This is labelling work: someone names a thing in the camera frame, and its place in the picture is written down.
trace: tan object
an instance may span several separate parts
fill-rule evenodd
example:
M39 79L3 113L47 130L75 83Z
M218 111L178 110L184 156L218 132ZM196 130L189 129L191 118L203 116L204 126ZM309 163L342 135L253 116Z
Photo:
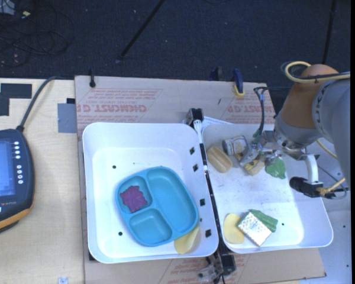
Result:
M234 244L243 243L244 233L237 227L241 217L237 214L228 214L224 220L224 237Z
M314 64L301 73L302 77L329 75L338 73L324 64ZM317 90L325 81L319 83L295 83L289 91L281 110L282 119L289 125L303 128L314 128L312 119L312 103Z
M233 166L233 162L225 152L217 146L208 149L206 156L210 163L220 172L225 173Z
M249 175L254 176L264 167L264 157L259 156L250 163L245 164L243 167Z
M173 244L175 245L175 249L179 254L187 253L192 248L199 229L199 225L197 224L193 230L183 235L182 237L177 238L173 242Z

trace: tripod leg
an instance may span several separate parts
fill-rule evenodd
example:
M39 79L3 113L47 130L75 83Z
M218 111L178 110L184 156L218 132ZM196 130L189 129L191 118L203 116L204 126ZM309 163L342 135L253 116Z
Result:
M326 37L326 43L325 43L324 56L322 58L322 64L326 64L326 61L327 61L327 53L328 53L328 49L329 49L330 37L331 37L331 33L333 31L333 22L334 22L334 17L335 17L336 13L337 13L337 0L333 0L331 3L330 20L329 20L329 25L327 28L327 37Z
M157 11L159 10L159 8L163 5L163 3L165 2L165 0L160 0L159 3L156 5L156 7L154 8L154 10L151 12L151 14L149 15L149 17L146 19L146 21L144 22L144 24L141 26L141 28L137 31L137 33L135 34L135 36L133 37L133 39L130 40L130 42L128 43L128 45L125 47L125 49L122 51L122 53L120 55L118 55L117 60L116 60L116 64L121 63L121 61L124 59L124 56L127 54L127 52L129 51L130 47L135 43L135 41L137 41L138 37L141 35L141 33L144 31L144 29L147 27L147 25L149 24L149 22L151 21L151 19L153 19L153 17L155 16L155 14L157 13Z

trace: yellow cable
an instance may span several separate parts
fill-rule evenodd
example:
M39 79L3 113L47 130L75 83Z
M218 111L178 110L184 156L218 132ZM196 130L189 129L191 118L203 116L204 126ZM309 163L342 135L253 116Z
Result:
M317 143L318 143L318 145L321 146L322 149L323 149L324 151L326 151L330 156L332 156L332 157L338 159L338 157L337 157L334 153L332 153L329 149L327 149L326 146L324 146L324 144L323 144L321 141L319 141L319 139L317 139Z
M284 73L288 77L289 80L298 82L298 83L318 83L322 81L329 81L329 80L340 80L340 79L348 79L351 74L340 74L340 75L335 75L335 76L330 76L330 77L321 77L319 76L318 78L313 78L313 79L300 79L293 77L291 73L289 73L289 69L294 66L294 65L305 65L306 67L311 66L311 64L304 62L304 61L295 61L295 62L290 62L287 64L284 68Z
M319 187L317 188L317 191L321 194L321 195L324 195L325 193L328 193L330 191L332 191L334 188L336 188L338 185L341 185L346 179L345 178L342 178L340 179L339 181L336 181L336 183L334 183L333 185L331 185L330 187L327 187L327 188L322 188L322 187Z

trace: purple food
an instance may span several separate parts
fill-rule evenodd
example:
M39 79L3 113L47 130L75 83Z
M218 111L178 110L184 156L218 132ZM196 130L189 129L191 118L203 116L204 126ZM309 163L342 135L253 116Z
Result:
M147 204L139 186L130 186L126 191L120 193L120 197L131 212L136 212Z

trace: black tape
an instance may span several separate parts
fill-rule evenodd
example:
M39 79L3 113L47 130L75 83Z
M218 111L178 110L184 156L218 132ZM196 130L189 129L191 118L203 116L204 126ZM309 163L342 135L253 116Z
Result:
M93 255L88 251L88 257L89 257L89 260L90 261L96 261L96 262L98 262L94 257L93 257Z
M66 103L67 104L75 104L75 98L67 98Z
M9 116L9 99L31 99L32 84L2 83L0 85L0 116Z

